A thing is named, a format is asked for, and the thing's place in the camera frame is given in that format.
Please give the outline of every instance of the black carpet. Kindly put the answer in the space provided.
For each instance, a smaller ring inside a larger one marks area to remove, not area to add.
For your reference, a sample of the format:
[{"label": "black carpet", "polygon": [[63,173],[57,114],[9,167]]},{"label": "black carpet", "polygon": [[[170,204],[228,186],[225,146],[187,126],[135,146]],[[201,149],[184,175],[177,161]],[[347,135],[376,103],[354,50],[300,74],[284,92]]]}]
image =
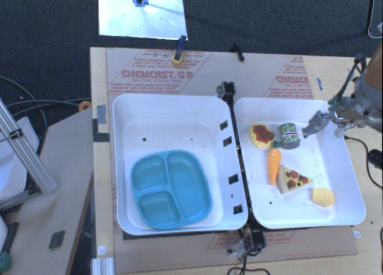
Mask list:
[{"label": "black carpet", "polygon": [[[364,33],[368,8],[369,0],[184,0],[186,49],[226,52],[238,43],[254,53],[371,56],[380,40]],[[373,34],[379,35],[381,21],[382,0],[375,0]],[[90,98],[92,46],[173,49],[175,43],[100,36],[98,0],[0,0],[0,75],[37,99]],[[6,104],[30,99],[4,80],[0,98]],[[76,108],[56,105],[44,111],[51,125]],[[40,112],[25,114],[43,135]]]}]

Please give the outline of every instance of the tin can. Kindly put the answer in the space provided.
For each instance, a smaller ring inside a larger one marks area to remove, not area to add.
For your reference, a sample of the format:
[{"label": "tin can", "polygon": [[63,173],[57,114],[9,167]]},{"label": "tin can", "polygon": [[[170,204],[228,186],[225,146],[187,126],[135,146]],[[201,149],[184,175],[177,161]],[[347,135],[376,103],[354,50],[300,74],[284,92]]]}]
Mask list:
[{"label": "tin can", "polygon": [[281,147],[283,149],[294,149],[300,144],[296,125],[286,123],[279,126],[279,134],[281,136]]}]

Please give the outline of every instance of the blue plate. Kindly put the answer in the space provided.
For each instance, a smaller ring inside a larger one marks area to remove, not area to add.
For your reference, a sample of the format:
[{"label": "blue plate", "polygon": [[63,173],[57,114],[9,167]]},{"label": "blue plate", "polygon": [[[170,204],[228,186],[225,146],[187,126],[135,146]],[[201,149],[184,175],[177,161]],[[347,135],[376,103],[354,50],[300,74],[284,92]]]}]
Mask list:
[{"label": "blue plate", "polygon": [[204,219],[211,193],[198,159],[183,150],[155,153],[130,172],[133,196],[142,220],[155,229],[174,229]]}]

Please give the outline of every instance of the orange carrot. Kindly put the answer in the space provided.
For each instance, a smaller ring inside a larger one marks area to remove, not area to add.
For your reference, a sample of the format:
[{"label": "orange carrot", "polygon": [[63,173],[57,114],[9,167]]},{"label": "orange carrot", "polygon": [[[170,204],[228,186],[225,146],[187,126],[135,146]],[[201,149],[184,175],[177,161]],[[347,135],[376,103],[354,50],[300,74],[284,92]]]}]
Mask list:
[{"label": "orange carrot", "polygon": [[278,149],[279,142],[274,141],[273,148],[269,151],[268,163],[269,163],[269,179],[270,183],[273,185],[275,183],[276,177],[278,176],[279,165],[281,164],[282,154]]}]

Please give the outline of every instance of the robotic hand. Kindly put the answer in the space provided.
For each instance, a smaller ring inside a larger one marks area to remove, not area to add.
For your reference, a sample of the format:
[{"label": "robotic hand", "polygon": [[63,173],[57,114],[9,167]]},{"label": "robotic hand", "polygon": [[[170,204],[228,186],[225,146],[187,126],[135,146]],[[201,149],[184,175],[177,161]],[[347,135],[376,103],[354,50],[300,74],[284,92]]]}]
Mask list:
[{"label": "robotic hand", "polygon": [[[356,68],[361,76],[353,80],[354,93],[350,97],[343,97]],[[366,125],[382,133],[382,42],[367,67],[363,55],[355,57],[354,66],[346,82],[339,93],[329,101],[329,105],[329,112],[317,111],[309,125],[303,129],[305,138],[321,131],[330,121],[338,126],[335,132],[338,137],[344,135],[347,129]]]}]

